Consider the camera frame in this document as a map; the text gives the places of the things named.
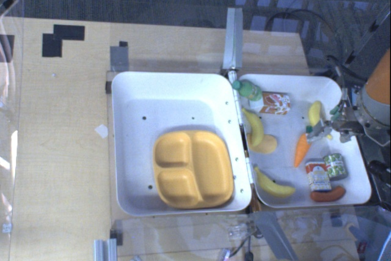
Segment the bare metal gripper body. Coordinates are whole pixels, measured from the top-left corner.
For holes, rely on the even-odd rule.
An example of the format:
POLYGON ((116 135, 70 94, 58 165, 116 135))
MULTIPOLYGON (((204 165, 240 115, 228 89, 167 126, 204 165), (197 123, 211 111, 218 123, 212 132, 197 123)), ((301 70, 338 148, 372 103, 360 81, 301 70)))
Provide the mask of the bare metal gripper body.
POLYGON ((340 142, 348 142, 353 136, 364 134, 364 127, 356 117, 357 112, 357 106, 343 107, 332 115, 331 125, 340 134, 340 142))

